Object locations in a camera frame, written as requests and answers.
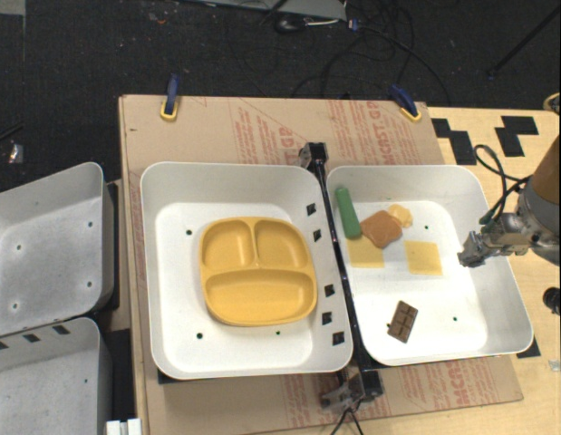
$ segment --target hole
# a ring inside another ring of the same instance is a hole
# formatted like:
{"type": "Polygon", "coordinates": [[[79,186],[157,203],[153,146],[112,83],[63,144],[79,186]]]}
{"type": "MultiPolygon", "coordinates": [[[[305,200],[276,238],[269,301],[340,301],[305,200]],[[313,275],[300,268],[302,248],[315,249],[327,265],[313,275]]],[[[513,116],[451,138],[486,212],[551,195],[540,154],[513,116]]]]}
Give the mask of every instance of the hole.
{"type": "Polygon", "coordinates": [[[4,342],[0,342],[0,351],[5,350],[6,348],[8,348],[8,345],[4,342]]]}
{"type": "Polygon", "coordinates": [[[330,324],[333,321],[333,313],[323,313],[323,325],[330,324]]]}
{"type": "Polygon", "coordinates": [[[34,333],[29,333],[28,335],[23,335],[23,337],[26,339],[26,341],[28,343],[36,343],[36,342],[41,341],[41,339],[38,338],[36,335],[34,335],[34,333]]]}
{"type": "Polygon", "coordinates": [[[66,327],[64,327],[63,325],[55,325],[53,327],[53,330],[55,332],[57,332],[59,335],[68,335],[71,332],[69,332],[69,329],[67,329],[66,327]]]}
{"type": "Polygon", "coordinates": [[[333,346],[344,343],[344,332],[333,333],[333,346]]]}
{"type": "Polygon", "coordinates": [[[331,295],[334,295],[334,285],[333,284],[326,285],[324,287],[324,296],[326,296],[328,298],[331,295]]]}

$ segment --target dark floor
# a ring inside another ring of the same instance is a hole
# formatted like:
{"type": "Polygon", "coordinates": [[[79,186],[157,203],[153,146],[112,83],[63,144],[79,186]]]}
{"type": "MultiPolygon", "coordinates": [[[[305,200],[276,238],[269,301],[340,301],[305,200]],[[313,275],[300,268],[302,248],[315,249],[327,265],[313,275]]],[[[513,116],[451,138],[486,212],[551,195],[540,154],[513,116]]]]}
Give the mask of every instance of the dark floor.
{"type": "Polygon", "coordinates": [[[350,0],[368,29],[278,34],[245,9],[26,0],[25,18],[0,14],[0,132],[22,127],[0,140],[0,191],[87,160],[117,179],[117,98],[164,93],[172,72],[186,95],[386,99],[397,82],[433,106],[541,109],[559,92],[559,15],[495,80],[487,70],[559,4],[350,0]],[[9,164],[14,143],[24,161],[9,164]]]}

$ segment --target white bin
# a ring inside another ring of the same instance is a hole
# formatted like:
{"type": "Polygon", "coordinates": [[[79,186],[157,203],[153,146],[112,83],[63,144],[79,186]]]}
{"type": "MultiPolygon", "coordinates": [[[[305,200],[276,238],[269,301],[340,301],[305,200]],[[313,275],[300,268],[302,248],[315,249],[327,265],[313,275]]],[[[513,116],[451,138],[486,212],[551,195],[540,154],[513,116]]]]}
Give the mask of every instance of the white bin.
{"type": "Polygon", "coordinates": [[[458,252],[488,211],[477,178],[460,166],[351,166],[327,178],[339,245],[354,296],[361,336],[379,363],[404,365],[526,350],[532,325],[509,261],[493,257],[468,268],[458,252]],[[334,191],[347,187],[360,221],[392,203],[406,207],[411,227],[383,250],[384,268],[352,267],[334,191]],[[404,240],[434,242],[443,275],[408,269],[404,240]],[[387,334],[398,302],[419,310],[410,339],[387,334]]]}
{"type": "Polygon", "coordinates": [[[105,305],[113,289],[112,218],[95,163],[0,193],[0,336],[105,305]]]}
{"type": "Polygon", "coordinates": [[[292,166],[158,163],[143,174],[141,197],[151,351],[164,373],[186,380],[333,372],[350,361],[341,279],[322,193],[311,173],[292,166]],[[241,216],[280,218],[305,236],[318,288],[316,308],[306,318],[238,327],[209,314],[199,239],[210,223],[241,216]]]}
{"type": "Polygon", "coordinates": [[[91,319],[0,338],[0,435],[102,435],[110,409],[111,358],[91,319]]]}

